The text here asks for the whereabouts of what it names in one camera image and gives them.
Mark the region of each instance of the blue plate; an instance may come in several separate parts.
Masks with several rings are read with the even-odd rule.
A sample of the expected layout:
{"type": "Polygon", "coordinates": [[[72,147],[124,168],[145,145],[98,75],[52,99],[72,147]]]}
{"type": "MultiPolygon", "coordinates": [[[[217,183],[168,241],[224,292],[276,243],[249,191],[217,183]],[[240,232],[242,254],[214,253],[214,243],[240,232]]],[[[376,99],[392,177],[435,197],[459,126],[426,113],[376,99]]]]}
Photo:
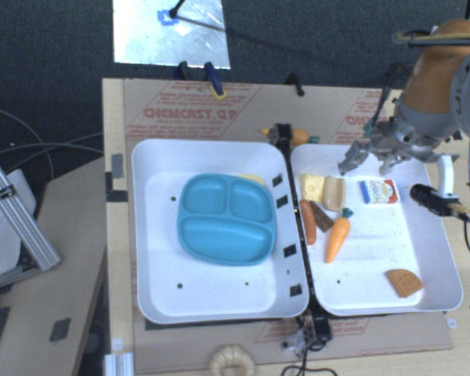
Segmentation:
{"type": "Polygon", "coordinates": [[[258,183],[221,174],[196,175],[181,193],[179,243],[190,255],[223,265],[265,260],[275,244],[275,208],[258,183]]]}

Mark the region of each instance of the wooden table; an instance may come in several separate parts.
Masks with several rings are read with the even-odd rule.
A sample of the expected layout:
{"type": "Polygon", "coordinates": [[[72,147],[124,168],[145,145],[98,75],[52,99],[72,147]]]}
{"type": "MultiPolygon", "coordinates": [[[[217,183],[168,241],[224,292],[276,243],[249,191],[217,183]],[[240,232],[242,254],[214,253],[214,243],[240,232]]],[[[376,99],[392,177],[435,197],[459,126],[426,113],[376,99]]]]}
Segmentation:
{"type": "Polygon", "coordinates": [[[78,375],[106,269],[103,159],[50,182],[38,225],[62,262],[0,295],[0,376],[78,375]],[[51,342],[56,322],[67,335],[51,342]]]}

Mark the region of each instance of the orange carrot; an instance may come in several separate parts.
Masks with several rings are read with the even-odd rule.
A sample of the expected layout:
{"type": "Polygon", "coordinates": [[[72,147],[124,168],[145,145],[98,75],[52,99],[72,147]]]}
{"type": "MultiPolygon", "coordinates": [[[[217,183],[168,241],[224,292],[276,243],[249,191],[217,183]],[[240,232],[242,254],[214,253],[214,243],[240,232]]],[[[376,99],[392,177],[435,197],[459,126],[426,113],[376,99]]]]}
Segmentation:
{"type": "Polygon", "coordinates": [[[312,207],[310,206],[310,203],[305,199],[301,199],[299,201],[299,207],[301,208],[301,216],[303,217],[303,223],[305,223],[306,243],[308,245],[313,245],[315,244],[316,240],[316,223],[312,207]]]}
{"type": "Polygon", "coordinates": [[[347,238],[350,232],[350,217],[353,212],[348,209],[343,209],[343,216],[337,219],[331,229],[331,235],[329,236],[329,248],[327,249],[327,263],[331,263],[336,254],[339,252],[339,249],[342,247],[343,242],[347,238]]]}

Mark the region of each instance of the gray carpet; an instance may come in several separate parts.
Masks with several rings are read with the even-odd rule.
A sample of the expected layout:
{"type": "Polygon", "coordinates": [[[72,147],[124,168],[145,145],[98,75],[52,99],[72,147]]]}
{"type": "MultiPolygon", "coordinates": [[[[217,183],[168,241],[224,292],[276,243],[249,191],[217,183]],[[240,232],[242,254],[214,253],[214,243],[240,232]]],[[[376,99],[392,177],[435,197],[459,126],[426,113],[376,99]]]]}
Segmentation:
{"type": "MultiPolygon", "coordinates": [[[[381,87],[388,65],[418,54],[394,45],[393,32],[430,29],[463,17],[466,0],[222,0],[231,70],[223,81],[381,87]]],[[[171,68],[112,60],[112,0],[0,0],[0,109],[49,142],[100,132],[101,78],[172,78],[171,68]]],[[[0,115],[0,150],[33,143],[0,115]]],[[[88,141],[101,147],[101,139],[88,141]]],[[[0,156],[9,168],[30,152],[0,156]]],[[[95,154],[52,153],[60,175],[95,154]]],[[[44,157],[24,166],[40,190],[44,157]]]]}

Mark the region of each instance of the toy bread slice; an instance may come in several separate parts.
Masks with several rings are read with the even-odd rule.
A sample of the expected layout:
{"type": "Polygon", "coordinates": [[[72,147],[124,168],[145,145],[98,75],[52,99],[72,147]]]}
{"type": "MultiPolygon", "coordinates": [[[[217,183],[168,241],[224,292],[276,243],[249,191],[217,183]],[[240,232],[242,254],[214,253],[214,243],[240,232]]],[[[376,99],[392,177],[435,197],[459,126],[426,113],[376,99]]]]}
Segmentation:
{"type": "Polygon", "coordinates": [[[322,204],[327,210],[339,212],[345,207],[346,183],[329,175],[324,180],[322,204]]]}
{"type": "Polygon", "coordinates": [[[405,269],[389,270],[387,276],[400,297],[406,298],[421,290],[424,285],[413,272],[405,269]]]}

